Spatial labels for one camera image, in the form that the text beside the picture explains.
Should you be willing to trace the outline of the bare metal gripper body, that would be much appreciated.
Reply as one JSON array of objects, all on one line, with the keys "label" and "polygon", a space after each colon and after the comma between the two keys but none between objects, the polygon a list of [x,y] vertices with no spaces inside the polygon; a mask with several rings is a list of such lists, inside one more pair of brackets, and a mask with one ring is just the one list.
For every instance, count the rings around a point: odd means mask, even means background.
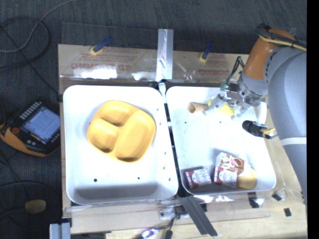
[{"label": "bare metal gripper body", "polygon": [[264,96],[251,91],[242,82],[223,83],[220,90],[225,92],[224,100],[228,104],[257,107],[261,102],[265,101]]}]

